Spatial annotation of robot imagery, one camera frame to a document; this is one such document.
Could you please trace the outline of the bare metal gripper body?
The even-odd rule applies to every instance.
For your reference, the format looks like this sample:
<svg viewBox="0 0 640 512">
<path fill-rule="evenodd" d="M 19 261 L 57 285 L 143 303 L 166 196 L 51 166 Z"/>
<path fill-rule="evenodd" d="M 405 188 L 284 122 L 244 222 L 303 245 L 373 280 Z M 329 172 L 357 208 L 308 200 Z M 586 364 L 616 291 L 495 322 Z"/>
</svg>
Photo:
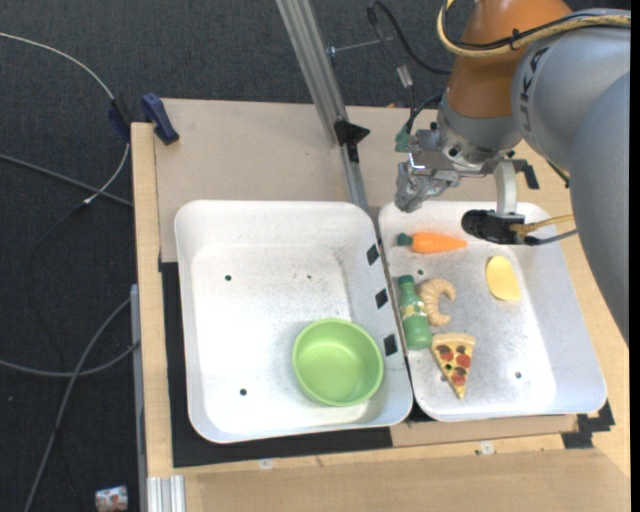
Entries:
<svg viewBox="0 0 640 512">
<path fill-rule="evenodd" d="M 483 176 L 489 161 L 506 156 L 508 148 L 485 148 L 455 131 L 419 129 L 397 141 L 407 155 L 398 166 L 399 190 L 446 190 L 462 177 Z"/>
</svg>

